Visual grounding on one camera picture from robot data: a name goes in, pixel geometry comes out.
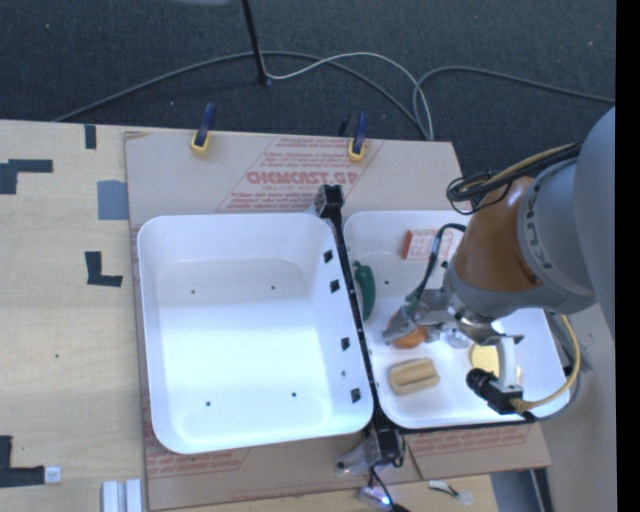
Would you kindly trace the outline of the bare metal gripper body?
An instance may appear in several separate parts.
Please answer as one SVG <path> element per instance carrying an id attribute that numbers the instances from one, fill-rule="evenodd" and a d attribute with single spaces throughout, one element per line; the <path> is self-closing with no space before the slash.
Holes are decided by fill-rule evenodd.
<path id="1" fill-rule="evenodd" d="M 427 289 L 417 303 L 413 314 L 415 323 L 444 323 L 441 339 L 454 348 L 466 348 L 471 343 L 480 346 L 494 344 L 493 319 L 479 315 L 464 305 L 456 294 L 448 295 L 442 289 Z"/>

